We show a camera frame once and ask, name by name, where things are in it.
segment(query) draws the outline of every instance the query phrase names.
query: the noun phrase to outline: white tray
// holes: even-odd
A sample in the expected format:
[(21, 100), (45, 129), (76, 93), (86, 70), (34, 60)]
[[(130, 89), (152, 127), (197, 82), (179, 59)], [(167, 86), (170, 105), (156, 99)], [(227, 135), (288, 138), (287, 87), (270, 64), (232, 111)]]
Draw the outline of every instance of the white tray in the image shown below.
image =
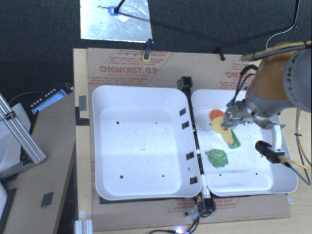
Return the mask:
[(192, 123), (180, 90), (100, 86), (93, 92), (93, 112), (96, 188), (101, 197), (124, 200), (199, 193)]
[[(254, 123), (238, 125), (233, 131), (241, 146), (230, 149), (221, 135), (211, 129), (210, 111), (225, 111), (225, 105), (233, 96), (234, 91), (226, 90), (196, 90), (192, 94), (198, 141), (209, 190), (218, 196), (293, 192), (298, 185), (295, 173), (282, 164), (270, 163), (254, 147), (259, 140), (272, 143), (275, 132), (263, 130)], [(237, 100), (244, 97), (245, 92), (241, 92)], [(278, 116), (272, 117), (271, 121), (279, 123)], [(285, 156), (290, 157), (283, 132), (281, 142)], [(211, 149), (225, 151), (229, 164), (220, 168), (212, 166), (205, 154)]]

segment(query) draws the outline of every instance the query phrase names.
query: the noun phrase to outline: metal plate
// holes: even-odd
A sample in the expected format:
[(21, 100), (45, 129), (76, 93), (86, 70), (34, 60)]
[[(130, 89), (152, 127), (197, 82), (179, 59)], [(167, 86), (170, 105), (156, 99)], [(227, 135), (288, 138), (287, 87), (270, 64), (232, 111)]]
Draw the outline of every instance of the metal plate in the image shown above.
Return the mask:
[(80, 0), (82, 39), (146, 42), (152, 39), (147, 0), (126, 0), (119, 14), (109, 12), (121, 0)]

